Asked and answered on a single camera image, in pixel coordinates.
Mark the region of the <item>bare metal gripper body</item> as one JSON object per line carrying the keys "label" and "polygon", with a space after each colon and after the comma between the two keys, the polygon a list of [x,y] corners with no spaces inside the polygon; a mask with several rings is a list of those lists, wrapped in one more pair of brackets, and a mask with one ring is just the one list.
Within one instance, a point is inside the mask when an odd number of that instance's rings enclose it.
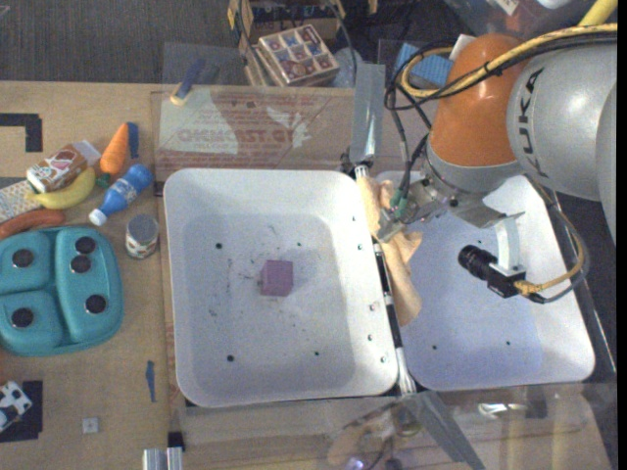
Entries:
{"label": "bare metal gripper body", "polygon": [[440,182],[433,177],[423,177],[410,182],[404,178],[390,200],[393,220],[409,225],[439,217],[459,205],[455,195],[445,194],[448,188],[439,188]]}

